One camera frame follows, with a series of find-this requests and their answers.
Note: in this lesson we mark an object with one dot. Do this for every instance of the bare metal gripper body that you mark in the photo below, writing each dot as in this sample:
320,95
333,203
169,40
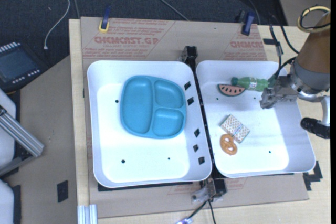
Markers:
277,93

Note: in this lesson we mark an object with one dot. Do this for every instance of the brown cardboard board red print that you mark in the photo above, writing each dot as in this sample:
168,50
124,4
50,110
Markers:
157,39

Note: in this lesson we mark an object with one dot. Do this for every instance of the white plastic tray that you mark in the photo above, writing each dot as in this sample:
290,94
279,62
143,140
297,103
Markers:
147,165
262,154

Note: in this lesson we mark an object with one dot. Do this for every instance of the black cylinder on white bracket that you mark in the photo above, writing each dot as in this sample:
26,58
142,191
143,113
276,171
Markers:
316,126

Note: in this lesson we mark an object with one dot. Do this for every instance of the patterned cracker packet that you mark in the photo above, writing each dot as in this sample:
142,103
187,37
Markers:
235,128

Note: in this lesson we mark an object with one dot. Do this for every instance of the green plastic bottle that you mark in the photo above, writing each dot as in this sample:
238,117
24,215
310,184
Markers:
249,83

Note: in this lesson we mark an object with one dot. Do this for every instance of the thin black rod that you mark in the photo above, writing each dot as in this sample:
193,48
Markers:
202,112

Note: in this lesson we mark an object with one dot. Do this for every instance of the watermelon slice toy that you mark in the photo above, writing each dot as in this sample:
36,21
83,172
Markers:
231,90

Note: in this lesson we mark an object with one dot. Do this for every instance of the blue divided plate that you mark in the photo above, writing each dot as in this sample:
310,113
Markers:
153,106

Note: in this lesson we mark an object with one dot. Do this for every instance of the orange pretzel toy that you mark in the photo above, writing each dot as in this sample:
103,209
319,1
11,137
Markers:
228,144

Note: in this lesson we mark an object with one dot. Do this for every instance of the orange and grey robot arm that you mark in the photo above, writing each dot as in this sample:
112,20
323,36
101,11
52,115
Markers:
315,60

